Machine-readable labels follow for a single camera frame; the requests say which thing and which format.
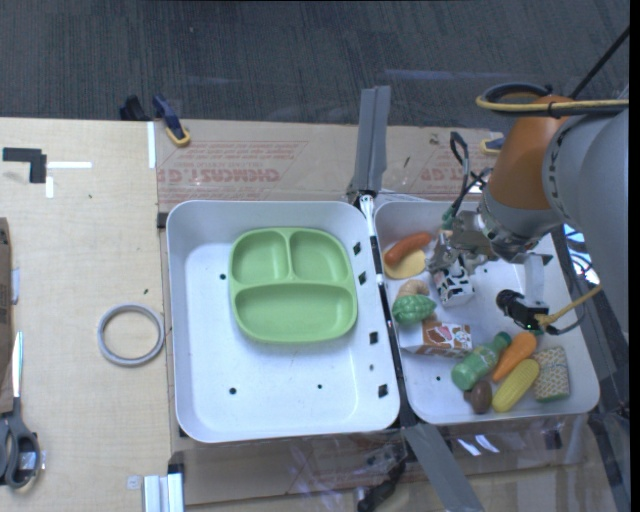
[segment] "gray floor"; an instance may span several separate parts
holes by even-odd
[[[0,116],[118,119],[132,94],[153,115],[162,93],[184,118],[357,124],[360,91],[390,84],[390,124],[506,131],[476,96],[569,94],[629,18],[629,0],[0,0]],[[627,39],[580,99],[628,82]]]

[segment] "green divided plate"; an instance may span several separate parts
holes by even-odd
[[[326,231],[248,231],[231,248],[229,277],[233,314],[255,340],[324,341],[342,336],[356,321],[349,257]]]

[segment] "toy bottle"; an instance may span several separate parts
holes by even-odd
[[[511,344],[511,336],[499,332],[490,343],[478,345],[451,370],[453,383],[468,391],[498,363],[502,351]]]

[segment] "yellow corn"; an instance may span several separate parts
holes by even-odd
[[[496,412],[507,412],[522,398],[540,373],[540,365],[533,359],[524,359],[511,370],[493,395],[491,405]]]

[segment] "gray ring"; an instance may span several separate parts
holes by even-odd
[[[109,321],[114,316],[120,313],[129,313],[129,312],[142,313],[155,324],[156,329],[158,331],[158,340],[156,341],[155,346],[151,349],[151,351],[147,352],[145,355],[141,357],[127,358],[127,357],[122,357],[117,354],[114,354],[104,342],[104,330],[107,324],[109,323]],[[102,352],[102,355],[108,361],[111,361],[112,363],[120,366],[139,366],[141,364],[147,363],[148,361],[150,361],[151,359],[153,359],[155,356],[158,355],[158,353],[162,349],[163,344],[164,344],[164,324],[162,322],[162,319],[160,318],[160,315],[158,315],[155,311],[153,311],[148,306],[145,306],[144,304],[138,304],[136,302],[127,302],[124,304],[118,304],[117,306],[114,306],[111,309],[109,309],[104,315],[102,315],[102,318],[98,323],[98,347],[100,348],[100,352]]]

